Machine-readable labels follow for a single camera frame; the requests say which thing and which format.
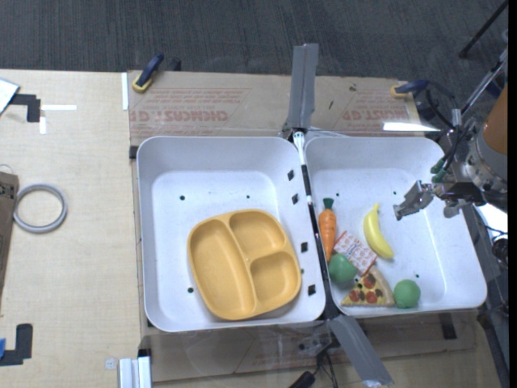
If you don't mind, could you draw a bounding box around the pizza slice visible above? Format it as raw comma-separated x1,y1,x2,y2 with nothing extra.
340,264,397,309

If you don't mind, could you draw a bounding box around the white tape roll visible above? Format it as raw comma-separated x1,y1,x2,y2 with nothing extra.
13,183,69,234

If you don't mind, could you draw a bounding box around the yellow divided plate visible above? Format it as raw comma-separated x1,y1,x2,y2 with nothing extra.
187,209,304,323

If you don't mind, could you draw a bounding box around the brown cardboard board, red print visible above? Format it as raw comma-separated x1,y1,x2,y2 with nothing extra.
127,70,490,384

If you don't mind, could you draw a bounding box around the green ball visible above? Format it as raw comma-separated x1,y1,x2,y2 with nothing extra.
327,253,359,285
393,279,422,310

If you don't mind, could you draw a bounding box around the orange carrot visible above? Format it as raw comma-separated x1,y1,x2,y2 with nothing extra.
317,197,338,264

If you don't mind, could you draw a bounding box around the white plastic tray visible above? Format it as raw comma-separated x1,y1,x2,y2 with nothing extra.
303,135,489,320
136,135,327,334

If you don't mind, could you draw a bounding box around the white paper sheet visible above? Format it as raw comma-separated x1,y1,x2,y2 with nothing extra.
0,78,21,115

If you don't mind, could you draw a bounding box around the orange and white packet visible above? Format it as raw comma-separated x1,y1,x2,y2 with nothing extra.
333,230,379,276

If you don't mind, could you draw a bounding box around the thin black and white rod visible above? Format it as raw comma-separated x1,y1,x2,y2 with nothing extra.
292,129,337,319

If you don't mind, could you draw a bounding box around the brown cardboard piece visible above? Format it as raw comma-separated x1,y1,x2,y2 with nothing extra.
0,171,20,311

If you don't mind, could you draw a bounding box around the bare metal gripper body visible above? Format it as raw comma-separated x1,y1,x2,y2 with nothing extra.
434,154,509,207

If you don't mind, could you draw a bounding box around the yellow banana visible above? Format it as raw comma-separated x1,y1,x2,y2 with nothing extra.
362,202,396,260

